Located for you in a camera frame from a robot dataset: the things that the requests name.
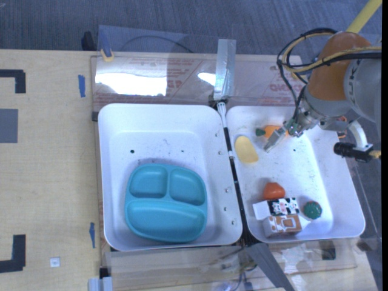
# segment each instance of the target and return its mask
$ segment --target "gray square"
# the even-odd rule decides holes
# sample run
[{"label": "gray square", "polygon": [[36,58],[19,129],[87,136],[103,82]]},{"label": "gray square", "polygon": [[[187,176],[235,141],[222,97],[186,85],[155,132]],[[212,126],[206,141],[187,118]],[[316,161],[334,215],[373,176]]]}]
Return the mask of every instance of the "gray square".
[{"label": "gray square", "polygon": [[18,143],[18,109],[0,109],[0,143]]}]

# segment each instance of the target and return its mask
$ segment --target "blue plate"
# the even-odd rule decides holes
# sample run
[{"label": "blue plate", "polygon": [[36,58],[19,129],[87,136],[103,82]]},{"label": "blue plate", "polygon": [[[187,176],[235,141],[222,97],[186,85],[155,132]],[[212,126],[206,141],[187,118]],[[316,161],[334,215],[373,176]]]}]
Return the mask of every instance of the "blue plate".
[{"label": "blue plate", "polygon": [[192,170],[145,164],[130,175],[124,208],[125,221],[138,236],[165,243],[187,243],[205,230],[206,187]]}]

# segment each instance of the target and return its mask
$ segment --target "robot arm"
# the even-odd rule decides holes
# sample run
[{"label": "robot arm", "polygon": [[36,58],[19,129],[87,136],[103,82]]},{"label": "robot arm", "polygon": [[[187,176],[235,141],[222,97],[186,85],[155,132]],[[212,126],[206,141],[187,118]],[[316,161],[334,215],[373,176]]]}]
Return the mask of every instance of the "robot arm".
[{"label": "robot arm", "polygon": [[[327,34],[327,31],[319,30],[319,33]],[[306,39],[306,36],[319,33],[312,30],[301,37]],[[362,127],[357,121],[349,123],[339,119],[349,110],[354,110],[376,123],[381,140],[381,47],[370,46],[369,41],[356,33],[329,33],[332,36],[319,55],[316,67],[313,64],[300,65],[301,68],[294,69],[287,65],[291,49],[286,49],[281,62],[278,60],[280,69],[285,66],[299,79],[300,70],[313,70],[295,100],[294,115],[272,134],[264,149],[268,152],[283,139],[286,131],[291,136],[300,137],[306,130],[318,125],[324,130],[337,132],[349,129],[355,135],[356,144],[339,142],[334,152],[367,162],[375,156],[371,154],[374,152],[373,145],[367,143]],[[295,46],[297,43],[291,42],[289,45]]]}]

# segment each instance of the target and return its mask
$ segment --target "dark green object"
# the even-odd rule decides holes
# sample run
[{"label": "dark green object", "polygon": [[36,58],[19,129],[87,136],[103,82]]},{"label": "dark green object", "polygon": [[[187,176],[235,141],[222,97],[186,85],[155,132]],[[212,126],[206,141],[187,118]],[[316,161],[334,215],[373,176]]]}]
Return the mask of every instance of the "dark green object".
[{"label": "dark green object", "polygon": [[256,129],[256,136],[264,136],[266,134],[266,131],[263,129]]},{"label": "dark green object", "polygon": [[308,201],[303,207],[303,213],[310,219],[317,219],[322,215],[322,207],[316,201]]}]

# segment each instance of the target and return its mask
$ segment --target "wooden table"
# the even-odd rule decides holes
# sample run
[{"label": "wooden table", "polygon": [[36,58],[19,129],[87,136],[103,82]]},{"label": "wooden table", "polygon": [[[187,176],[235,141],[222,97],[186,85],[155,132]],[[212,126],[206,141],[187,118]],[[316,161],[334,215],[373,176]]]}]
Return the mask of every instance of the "wooden table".
[{"label": "wooden table", "polygon": [[[15,78],[0,78],[0,109],[18,109],[17,143],[0,143],[0,260],[12,258],[13,235],[26,238],[25,267],[0,273],[0,290],[87,290],[88,279],[99,275],[93,55],[0,50],[0,69],[26,75],[25,93],[15,93]],[[289,280],[296,290],[376,290],[366,254],[353,252],[354,268],[294,273]],[[273,287],[264,279],[256,282],[258,289]]]}]

